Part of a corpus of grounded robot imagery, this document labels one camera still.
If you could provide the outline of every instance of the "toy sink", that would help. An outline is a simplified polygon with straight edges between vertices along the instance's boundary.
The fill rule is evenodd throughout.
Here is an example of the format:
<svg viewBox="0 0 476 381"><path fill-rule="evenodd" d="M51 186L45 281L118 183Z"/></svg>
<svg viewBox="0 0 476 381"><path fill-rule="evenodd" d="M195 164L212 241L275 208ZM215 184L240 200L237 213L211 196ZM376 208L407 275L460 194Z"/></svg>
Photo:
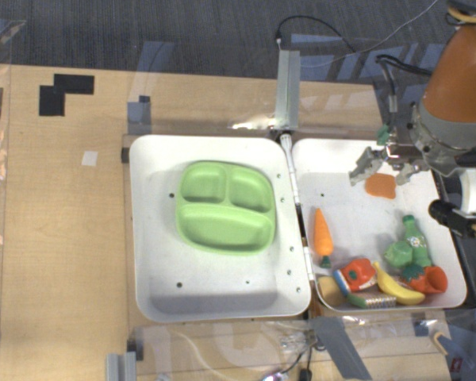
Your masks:
<svg viewBox="0 0 476 381"><path fill-rule="evenodd" d="M142 136L130 148L136 302L159 322L295 316L307 309L310 281L330 274L313 255L313 213L332 232L333 268L350 258L383 261L413 214L447 292L410 310L450 308L466 284L449 230L428 215L438 198L430 173L397 187L391 201L351 187L347 173L361 140L300 140L293 147L309 247L304 247L286 155L272 140L250 137ZM393 174L385 165L380 172ZM362 313L344 304L332 308ZM388 310L404 310L397 306Z"/></svg>

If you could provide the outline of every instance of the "wooden surface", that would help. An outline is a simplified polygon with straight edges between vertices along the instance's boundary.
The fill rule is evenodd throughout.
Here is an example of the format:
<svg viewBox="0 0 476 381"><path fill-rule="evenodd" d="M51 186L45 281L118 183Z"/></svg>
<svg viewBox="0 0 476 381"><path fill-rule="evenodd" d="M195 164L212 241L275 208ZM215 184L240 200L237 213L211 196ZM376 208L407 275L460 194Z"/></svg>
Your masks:
<svg viewBox="0 0 476 381"><path fill-rule="evenodd" d="M54 73L94 75L95 92L67 95L65 117L39 117L39 86L52 85ZM127 101L151 95L155 123L169 132L187 120L225 131L251 109L273 113L275 83L21 66L13 67L11 83L0 381L103 380L106 355L122 354L129 334L120 159ZM330 135L370 138L380 125L373 97L369 87L304 83L301 121ZM98 152L96 166L82 165L85 151ZM413 363L396 360L398 368ZM421 360L440 374L440 360ZM318 366L321 374L336 373L328 359L315 360L314 371ZM250 374L226 371L175 379Z"/></svg>

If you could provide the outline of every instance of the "gray metal profile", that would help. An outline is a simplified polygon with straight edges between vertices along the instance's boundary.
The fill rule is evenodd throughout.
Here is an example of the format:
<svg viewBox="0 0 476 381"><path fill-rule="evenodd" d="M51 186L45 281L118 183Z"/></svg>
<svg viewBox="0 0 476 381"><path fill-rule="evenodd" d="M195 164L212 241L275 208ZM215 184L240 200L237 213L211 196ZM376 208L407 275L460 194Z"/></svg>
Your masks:
<svg viewBox="0 0 476 381"><path fill-rule="evenodd" d="M300 74L300 52L280 50L274 126L277 130L295 130L298 127Z"/></svg>
<svg viewBox="0 0 476 381"><path fill-rule="evenodd" d="M106 381L136 381L136 352L123 356L108 354L106 357Z"/></svg>

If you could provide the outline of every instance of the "green bottle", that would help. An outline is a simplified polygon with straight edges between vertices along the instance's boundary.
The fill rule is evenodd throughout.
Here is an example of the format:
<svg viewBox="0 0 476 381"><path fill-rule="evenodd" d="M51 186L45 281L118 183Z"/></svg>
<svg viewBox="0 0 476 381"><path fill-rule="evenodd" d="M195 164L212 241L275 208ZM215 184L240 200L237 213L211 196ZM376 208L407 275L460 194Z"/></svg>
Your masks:
<svg viewBox="0 0 476 381"><path fill-rule="evenodd" d="M421 267L429 267L432 265L428 258L427 239L423 233L417 228L414 222L414 216L408 214L402 218L405 227L404 240L413 247L413 262Z"/></svg>

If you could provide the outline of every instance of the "carrot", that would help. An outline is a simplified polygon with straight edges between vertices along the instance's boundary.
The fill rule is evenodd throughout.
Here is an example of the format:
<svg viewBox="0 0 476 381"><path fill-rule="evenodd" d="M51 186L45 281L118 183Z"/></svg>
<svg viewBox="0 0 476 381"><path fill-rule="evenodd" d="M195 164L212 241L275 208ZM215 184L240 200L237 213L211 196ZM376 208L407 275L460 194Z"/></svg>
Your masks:
<svg viewBox="0 0 476 381"><path fill-rule="evenodd" d="M314 251L323 257L322 267L331 267L328 256L333 252L333 240L321 209L316 210L314 219Z"/></svg>

